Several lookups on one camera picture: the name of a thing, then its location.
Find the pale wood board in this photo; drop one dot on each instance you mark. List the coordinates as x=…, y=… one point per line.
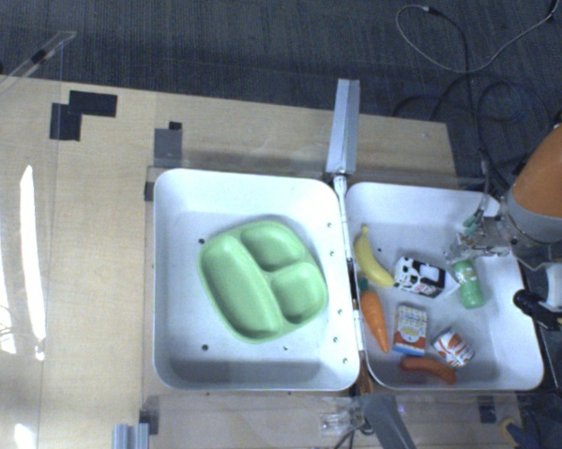
x=266, y=138

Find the orange carrot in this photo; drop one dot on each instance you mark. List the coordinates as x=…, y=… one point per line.
x=375, y=315

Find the orange and white can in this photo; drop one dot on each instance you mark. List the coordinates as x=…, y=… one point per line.
x=453, y=348

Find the yellow banana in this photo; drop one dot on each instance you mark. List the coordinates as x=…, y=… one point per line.
x=370, y=263

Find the red sausage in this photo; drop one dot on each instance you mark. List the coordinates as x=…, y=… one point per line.
x=428, y=367

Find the green divided plate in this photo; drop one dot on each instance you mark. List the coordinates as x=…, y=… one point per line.
x=240, y=282

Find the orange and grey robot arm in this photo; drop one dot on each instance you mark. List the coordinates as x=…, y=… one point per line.
x=546, y=176

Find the black and white cow-print carton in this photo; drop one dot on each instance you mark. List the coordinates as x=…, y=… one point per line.
x=419, y=278

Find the green bottle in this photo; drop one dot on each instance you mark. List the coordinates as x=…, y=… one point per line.
x=470, y=285

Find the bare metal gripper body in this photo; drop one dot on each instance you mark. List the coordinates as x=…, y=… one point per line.
x=489, y=241

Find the red and white carton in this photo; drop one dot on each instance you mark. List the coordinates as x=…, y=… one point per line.
x=410, y=331

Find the black cylinder on white bracket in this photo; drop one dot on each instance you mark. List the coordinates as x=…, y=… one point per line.
x=537, y=305

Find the white plastic tray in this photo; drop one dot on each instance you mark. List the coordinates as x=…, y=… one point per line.
x=505, y=343
x=184, y=364

